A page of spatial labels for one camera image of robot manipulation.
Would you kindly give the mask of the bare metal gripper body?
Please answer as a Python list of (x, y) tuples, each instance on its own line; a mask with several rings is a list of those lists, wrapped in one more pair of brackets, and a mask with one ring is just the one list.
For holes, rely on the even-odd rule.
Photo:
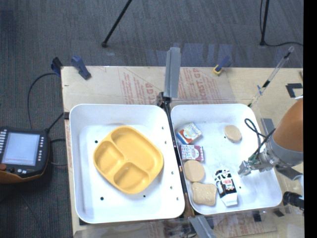
[(276, 158), (273, 152), (269, 150), (252, 154), (248, 158), (248, 161), (251, 170), (259, 170), (260, 172), (269, 171), (275, 167), (276, 164)]

